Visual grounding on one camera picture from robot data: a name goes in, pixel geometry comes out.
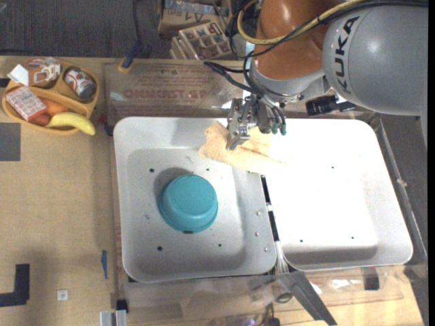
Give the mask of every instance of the yellow cloth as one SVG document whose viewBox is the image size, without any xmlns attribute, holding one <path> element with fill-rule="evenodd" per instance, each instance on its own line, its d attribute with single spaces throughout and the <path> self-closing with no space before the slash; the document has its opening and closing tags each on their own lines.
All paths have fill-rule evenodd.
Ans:
<svg viewBox="0 0 435 326">
<path fill-rule="evenodd" d="M 249 131 L 250 140 L 234 150 L 226 149 L 228 130 L 216 122 L 205 131 L 206 143 L 199 149 L 199 156 L 253 173 L 267 175 L 271 172 L 286 173 L 290 168 L 283 160 L 271 157 L 271 134 L 262 134 L 257 127 Z"/>
</svg>

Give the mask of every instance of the gray square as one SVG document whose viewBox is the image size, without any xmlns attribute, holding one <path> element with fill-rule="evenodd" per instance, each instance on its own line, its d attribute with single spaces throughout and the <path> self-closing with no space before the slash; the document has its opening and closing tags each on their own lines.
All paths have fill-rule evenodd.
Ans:
<svg viewBox="0 0 435 326">
<path fill-rule="evenodd" d="M 0 162 L 21 160 L 21 124 L 0 123 Z"/>
</svg>

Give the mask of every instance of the transparent plastic sheet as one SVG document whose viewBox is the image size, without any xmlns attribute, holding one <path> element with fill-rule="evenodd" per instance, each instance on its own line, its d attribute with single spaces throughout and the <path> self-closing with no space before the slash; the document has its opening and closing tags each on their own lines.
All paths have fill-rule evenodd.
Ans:
<svg viewBox="0 0 435 326">
<path fill-rule="evenodd" d="M 220 62 L 241 69 L 241 62 Z M 239 82 L 243 75 L 231 74 Z M 242 90 L 201 61 L 135 60 L 128 73 L 106 65 L 108 124 L 136 117 L 226 117 L 222 106 Z"/>
<path fill-rule="evenodd" d="M 402 299 L 404 267 L 313 272 L 307 278 L 327 307 Z M 124 284 L 132 322 L 201 326 L 258 325 L 271 316 L 282 325 L 312 321 L 276 275 Z M 147 321 L 141 319 L 146 315 Z"/>
</svg>

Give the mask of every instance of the yellow cable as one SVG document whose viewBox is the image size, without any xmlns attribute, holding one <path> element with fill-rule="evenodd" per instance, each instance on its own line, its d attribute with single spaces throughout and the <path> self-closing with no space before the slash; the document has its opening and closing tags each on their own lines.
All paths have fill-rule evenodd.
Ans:
<svg viewBox="0 0 435 326">
<path fill-rule="evenodd" d="M 280 36 L 280 37 L 276 37 L 274 39 L 256 39 L 254 37 L 250 37 L 244 30 L 243 30 L 243 26 L 242 26 L 242 21 L 243 21 L 243 16 L 245 15 L 245 10 L 251 6 L 252 4 L 254 4 L 255 2 L 257 2 L 258 0 L 251 0 L 249 3 L 247 3 L 247 5 L 239 12 L 239 16 L 237 18 L 237 29 L 239 30 L 239 34 L 242 36 L 242 38 L 244 38 L 244 40 L 246 40 L 247 42 L 253 43 L 255 45 L 273 45 L 274 43 L 280 42 L 286 35 L 284 36 Z M 307 25 L 305 25 L 302 28 L 299 28 L 296 30 L 296 32 L 294 33 L 294 35 L 292 35 L 288 40 L 294 39 L 295 37 L 306 33 L 307 31 L 311 30 L 312 28 L 314 28 L 315 26 L 319 25 L 323 20 L 325 20 L 326 18 L 330 17 L 331 15 L 344 10 L 346 8 L 348 8 L 349 6 L 355 5 L 356 3 L 361 3 L 363 1 L 367 1 L 367 0 L 349 0 L 346 1 L 344 3 L 341 3 L 340 5 L 337 5 L 335 7 L 333 7 L 332 9 L 322 13 L 320 16 L 312 19 Z"/>
</svg>

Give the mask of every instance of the wooden table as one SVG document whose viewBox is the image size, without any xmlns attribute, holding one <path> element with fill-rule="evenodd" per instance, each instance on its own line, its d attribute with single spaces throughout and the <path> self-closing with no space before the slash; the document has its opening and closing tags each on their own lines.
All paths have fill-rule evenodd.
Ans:
<svg viewBox="0 0 435 326">
<path fill-rule="evenodd" d="M 1 56 L 0 78 L 24 59 Z M 119 60 L 65 60 L 92 70 L 101 81 L 91 117 L 97 133 L 58 137 L 22 126 L 20 161 L 0 162 L 0 293 L 13 291 L 16 264 L 31 268 L 30 300 L 24 306 L 0 308 L 0 325 L 98 325 L 100 311 L 113 310 L 118 298 L 109 152 L 113 142 L 98 118 L 106 112 L 104 65 Z M 3 110 L 1 122 L 12 122 Z M 103 250 L 108 256 L 107 279 Z M 422 325 L 409 282 L 399 278 L 398 283 L 403 294 L 399 300 L 330 311 L 339 325 Z M 68 290 L 67 301 L 56 300 L 61 289 Z M 129 314 L 129 326 L 140 325 L 143 317 Z M 304 321 L 307 315 L 298 310 L 278 317 L 286 325 Z"/>
</svg>

